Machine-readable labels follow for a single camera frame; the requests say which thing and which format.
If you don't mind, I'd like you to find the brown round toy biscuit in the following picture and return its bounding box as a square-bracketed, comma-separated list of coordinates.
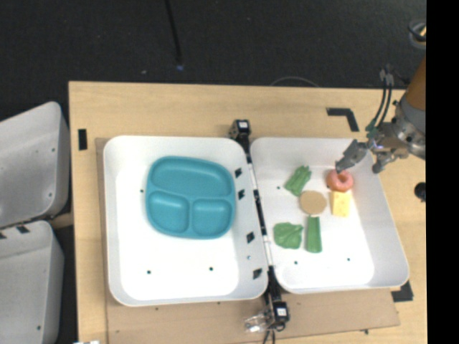
[298, 190, 328, 216]

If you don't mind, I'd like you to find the blue divided plate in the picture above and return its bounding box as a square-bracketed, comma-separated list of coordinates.
[144, 155, 237, 241]

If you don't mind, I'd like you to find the green toy lettuce leaf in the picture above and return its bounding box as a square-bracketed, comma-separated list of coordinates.
[273, 221, 305, 250]

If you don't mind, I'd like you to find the white plastic tray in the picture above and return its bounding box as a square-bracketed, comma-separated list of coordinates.
[103, 135, 270, 307]
[249, 136, 411, 295]

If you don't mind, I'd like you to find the green toy asparagus bunch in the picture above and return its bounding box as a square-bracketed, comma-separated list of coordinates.
[283, 165, 313, 198]

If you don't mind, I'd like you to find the thin black and white rod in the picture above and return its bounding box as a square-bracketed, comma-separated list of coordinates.
[242, 136, 280, 302]

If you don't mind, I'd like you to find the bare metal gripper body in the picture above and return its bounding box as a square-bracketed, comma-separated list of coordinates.
[366, 117, 427, 161]

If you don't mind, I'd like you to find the green toy celery stick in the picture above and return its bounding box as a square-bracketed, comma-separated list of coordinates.
[305, 215, 323, 254]

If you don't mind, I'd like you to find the yellow toy cheese wedge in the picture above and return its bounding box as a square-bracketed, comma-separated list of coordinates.
[329, 190, 353, 218]

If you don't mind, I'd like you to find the black block with thin wires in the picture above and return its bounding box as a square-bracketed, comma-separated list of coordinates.
[265, 300, 291, 332]
[228, 118, 252, 140]

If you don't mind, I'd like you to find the pink toy doughnut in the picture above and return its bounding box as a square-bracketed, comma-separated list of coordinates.
[326, 168, 354, 194]

